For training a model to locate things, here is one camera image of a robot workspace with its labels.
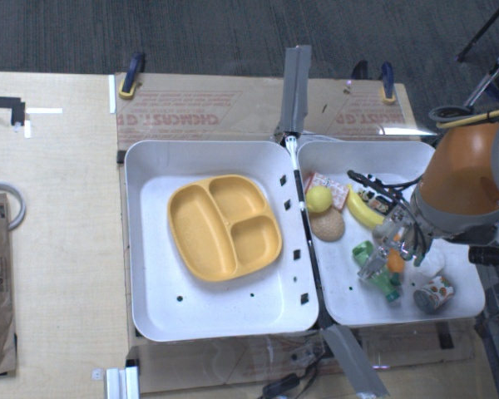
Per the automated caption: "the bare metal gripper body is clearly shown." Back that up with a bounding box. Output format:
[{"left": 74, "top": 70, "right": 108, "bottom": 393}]
[{"left": 382, "top": 205, "right": 434, "bottom": 266}]

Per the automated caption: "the green plastic bottle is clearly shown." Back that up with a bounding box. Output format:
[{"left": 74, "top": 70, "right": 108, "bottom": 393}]
[{"left": 352, "top": 240, "right": 403, "bottom": 305}]

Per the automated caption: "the small orange bottle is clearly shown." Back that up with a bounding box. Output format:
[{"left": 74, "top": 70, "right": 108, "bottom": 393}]
[{"left": 386, "top": 247, "right": 406, "bottom": 274}]

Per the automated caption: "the black sushi packet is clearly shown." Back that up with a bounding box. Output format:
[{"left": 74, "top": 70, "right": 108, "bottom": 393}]
[{"left": 356, "top": 184, "right": 395, "bottom": 216}]

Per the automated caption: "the yellow banana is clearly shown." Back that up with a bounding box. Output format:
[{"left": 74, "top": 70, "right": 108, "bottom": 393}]
[{"left": 346, "top": 183, "right": 386, "bottom": 230}]

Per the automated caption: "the white crumpled object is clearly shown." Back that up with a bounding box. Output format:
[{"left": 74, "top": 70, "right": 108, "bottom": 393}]
[{"left": 419, "top": 247, "right": 447, "bottom": 278}]

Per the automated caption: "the white plastic tray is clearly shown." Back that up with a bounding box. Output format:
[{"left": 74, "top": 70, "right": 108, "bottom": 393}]
[
  {"left": 123, "top": 140, "right": 320, "bottom": 343},
  {"left": 295, "top": 140, "right": 487, "bottom": 328}
]

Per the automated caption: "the can with orange print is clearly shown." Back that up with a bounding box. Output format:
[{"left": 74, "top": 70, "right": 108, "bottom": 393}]
[{"left": 413, "top": 274, "right": 456, "bottom": 316}]

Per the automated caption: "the yellow lemon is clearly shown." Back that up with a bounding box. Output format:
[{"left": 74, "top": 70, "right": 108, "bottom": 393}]
[{"left": 305, "top": 185, "right": 334, "bottom": 214}]

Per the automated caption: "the yellow divided plate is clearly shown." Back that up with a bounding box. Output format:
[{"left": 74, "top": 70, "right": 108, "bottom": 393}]
[{"left": 166, "top": 174, "right": 284, "bottom": 283}]

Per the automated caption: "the brown cardboard board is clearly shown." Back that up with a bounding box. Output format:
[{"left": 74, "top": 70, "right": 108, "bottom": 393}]
[{"left": 114, "top": 71, "right": 486, "bottom": 394}]

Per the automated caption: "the black cylinder on white bracket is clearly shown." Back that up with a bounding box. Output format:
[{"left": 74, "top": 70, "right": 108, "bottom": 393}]
[{"left": 467, "top": 243, "right": 499, "bottom": 266}]

